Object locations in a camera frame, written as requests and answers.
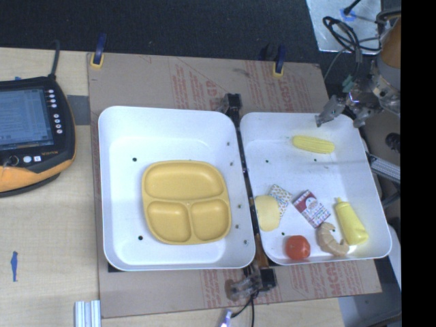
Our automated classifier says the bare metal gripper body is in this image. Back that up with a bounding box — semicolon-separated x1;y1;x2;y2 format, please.
345;75;402;116

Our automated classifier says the yellow corn cob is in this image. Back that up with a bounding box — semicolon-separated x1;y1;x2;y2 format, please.
292;134;336;155

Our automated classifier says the white plastic tray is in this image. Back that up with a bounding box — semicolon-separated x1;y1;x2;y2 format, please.
97;105;257;273
238;111;393;266

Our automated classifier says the white dotted packet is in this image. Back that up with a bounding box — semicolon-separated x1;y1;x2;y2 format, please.
267;183;294;218

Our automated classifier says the red and white carton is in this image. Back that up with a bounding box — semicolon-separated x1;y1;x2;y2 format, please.
292;189;332;229

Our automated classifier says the yellow mustard bottle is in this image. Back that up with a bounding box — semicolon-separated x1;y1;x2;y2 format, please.
333;196;370;246

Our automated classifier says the thin black and white rod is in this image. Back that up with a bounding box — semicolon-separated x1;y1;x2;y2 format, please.
233;111;264;269

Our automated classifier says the beige croissant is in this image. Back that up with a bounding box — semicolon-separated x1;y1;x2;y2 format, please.
316;221;350;257

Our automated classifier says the red tomato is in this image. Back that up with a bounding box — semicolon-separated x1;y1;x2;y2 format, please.
284;234;312;261

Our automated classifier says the yellow divided plate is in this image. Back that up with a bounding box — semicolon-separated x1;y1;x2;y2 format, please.
140;159;233;246

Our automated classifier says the brown cardboard board red print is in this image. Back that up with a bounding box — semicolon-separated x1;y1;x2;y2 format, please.
86;52;384;320

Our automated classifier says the black cylinder on white bracket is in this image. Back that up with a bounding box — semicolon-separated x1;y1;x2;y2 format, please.
385;132;402;152

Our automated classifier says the black block with thin wires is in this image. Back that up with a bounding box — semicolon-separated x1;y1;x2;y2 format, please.
225;266;278;300
221;93;243;116

